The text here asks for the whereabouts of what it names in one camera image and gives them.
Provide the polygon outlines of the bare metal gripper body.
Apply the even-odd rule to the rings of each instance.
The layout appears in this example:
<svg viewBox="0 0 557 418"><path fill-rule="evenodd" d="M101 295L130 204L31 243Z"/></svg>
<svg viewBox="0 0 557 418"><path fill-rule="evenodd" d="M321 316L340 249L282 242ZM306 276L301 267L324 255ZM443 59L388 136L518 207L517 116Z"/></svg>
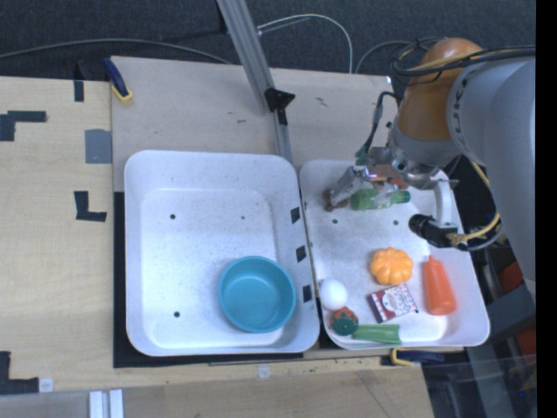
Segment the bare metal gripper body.
<svg viewBox="0 0 557 418"><path fill-rule="evenodd" d="M357 151L357 165L364 166L372 181L399 180L419 190L427 190L440 171L438 166L424 165L405 155L397 147L362 147Z"/></svg>

